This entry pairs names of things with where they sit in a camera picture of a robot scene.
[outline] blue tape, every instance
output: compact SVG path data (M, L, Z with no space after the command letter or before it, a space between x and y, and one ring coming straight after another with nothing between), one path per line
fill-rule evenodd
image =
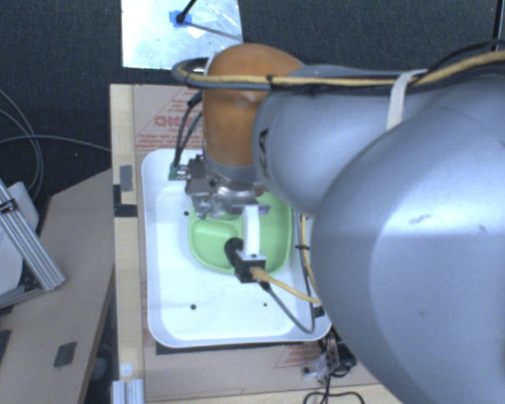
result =
M178 21L176 21L176 17L181 13L182 13L181 10L173 10L168 13L168 17L170 18L170 22L172 23L172 25L174 27L177 27L177 28L187 27L187 23L193 22L193 17L191 16L190 13L188 13L187 15L185 15L185 20L184 20L183 24L180 24Z

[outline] white cable tie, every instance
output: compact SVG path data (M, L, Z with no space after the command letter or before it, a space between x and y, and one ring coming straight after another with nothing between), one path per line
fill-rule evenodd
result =
M391 89L391 99L389 101L389 111L387 112L387 131L394 129L402 122L404 114L404 99L406 98L407 84L415 75L425 73L427 69L417 69L415 71L403 72L393 84Z

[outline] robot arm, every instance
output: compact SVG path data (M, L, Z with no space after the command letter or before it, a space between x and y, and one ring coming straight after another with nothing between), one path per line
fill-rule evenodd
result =
M229 72L195 84L226 88L205 91L219 125L205 121L204 213L265 186L314 216L319 296L378 380L408 403L505 403L505 51L416 77L394 128L399 73L285 55L290 77L266 82L286 73L260 61L281 51L243 45L218 63L227 52ZM257 91L232 96L226 74L253 75L233 85Z

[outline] white tray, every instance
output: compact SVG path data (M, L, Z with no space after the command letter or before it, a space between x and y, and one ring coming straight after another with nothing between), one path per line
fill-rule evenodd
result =
M199 153L185 151L182 162ZM170 348L322 338L331 327L327 316L316 319L312 334L302 332L259 285L241 284L234 275L194 259L184 214L192 203L184 182L167 180L172 160L173 150L158 150L142 163L148 324L153 337ZM306 291L297 250L275 277ZM308 302L277 287L274 291L305 327L311 325Z

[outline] green bowl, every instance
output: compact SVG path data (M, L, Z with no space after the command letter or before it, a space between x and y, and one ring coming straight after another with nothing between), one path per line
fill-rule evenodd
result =
M277 272L288 261L292 246L292 210L274 194L258 198L260 204L271 205L268 214L260 215L260 252L266 257L266 271ZM241 215L223 215L216 219L198 218L189 214L189 247L194 258L208 268L233 274L234 268L225 255L226 242L243 238Z

